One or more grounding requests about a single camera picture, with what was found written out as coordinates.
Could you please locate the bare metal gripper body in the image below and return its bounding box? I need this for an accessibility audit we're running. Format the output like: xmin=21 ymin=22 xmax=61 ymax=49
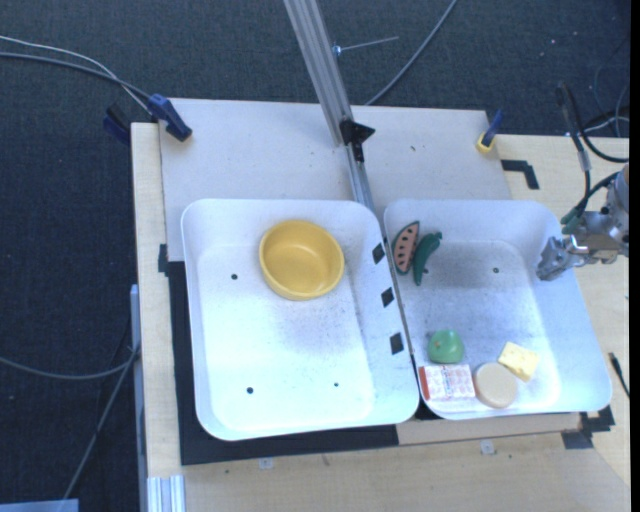
xmin=565 ymin=197 xmax=630 ymax=266

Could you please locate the white plastic tray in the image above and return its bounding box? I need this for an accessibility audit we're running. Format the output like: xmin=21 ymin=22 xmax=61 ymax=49
xmin=179 ymin=198 xmax=420 ymax=442
xmin=382 ymin=198 xmax=614 ymax=421

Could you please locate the yellow toy cheese wedge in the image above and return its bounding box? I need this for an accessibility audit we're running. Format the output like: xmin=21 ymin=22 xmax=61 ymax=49
xmin=497 ymin=341 xmax=541 ymax=383

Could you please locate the green toy pepper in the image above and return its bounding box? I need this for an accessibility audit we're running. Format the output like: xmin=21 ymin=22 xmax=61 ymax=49
xmin=411 ymin=230 xmax=444 ymax=287

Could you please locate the round beige biscuit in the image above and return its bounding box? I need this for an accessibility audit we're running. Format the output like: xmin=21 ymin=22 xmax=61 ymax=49
xmin=472 ymin=362 xmax=519 ymax=410

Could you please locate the green toy apple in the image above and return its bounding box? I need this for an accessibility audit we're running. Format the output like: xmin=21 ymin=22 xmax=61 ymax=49
xmin=426 ymin=328 xmax=465 ymax=365

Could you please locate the toy watermelon slice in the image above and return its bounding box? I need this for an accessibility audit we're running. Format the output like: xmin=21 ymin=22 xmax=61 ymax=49
xmin=390 ymin=220 xmax=421 ymax=275

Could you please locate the white and orange packet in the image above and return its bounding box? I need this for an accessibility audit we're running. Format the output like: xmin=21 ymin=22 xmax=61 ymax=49
xmin=417 ymin=363 xmax=477 ymax=402

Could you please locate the yellow bowl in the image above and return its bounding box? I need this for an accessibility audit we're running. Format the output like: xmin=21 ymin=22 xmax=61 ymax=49
xmin=258 ymin=218 xmax=346 ymax=302

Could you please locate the pale flat board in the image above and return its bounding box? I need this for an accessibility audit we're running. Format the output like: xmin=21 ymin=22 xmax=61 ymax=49
xmin=157 ymin=97 xmax=586 ymax=447

